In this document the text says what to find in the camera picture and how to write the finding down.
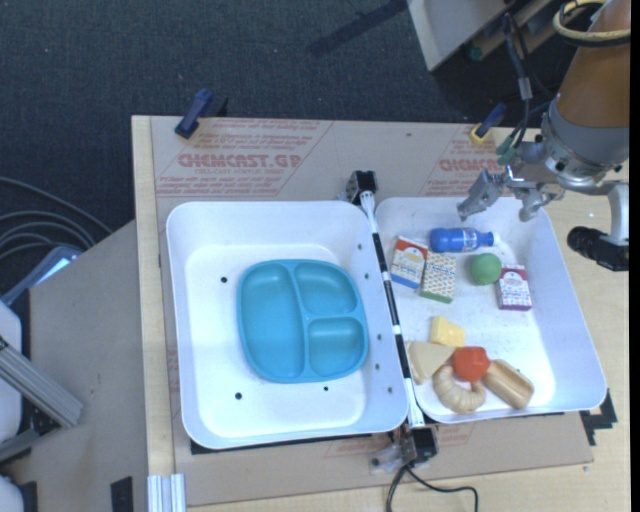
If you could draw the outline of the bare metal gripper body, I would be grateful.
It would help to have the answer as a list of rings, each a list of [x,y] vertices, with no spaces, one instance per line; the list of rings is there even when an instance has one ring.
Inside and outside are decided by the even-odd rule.
[[[522,142],[506,166],[506,186],[521,199],[561,199],[566,191],[607,195],[618,180],[608,164],[593,163],[552,140]]]

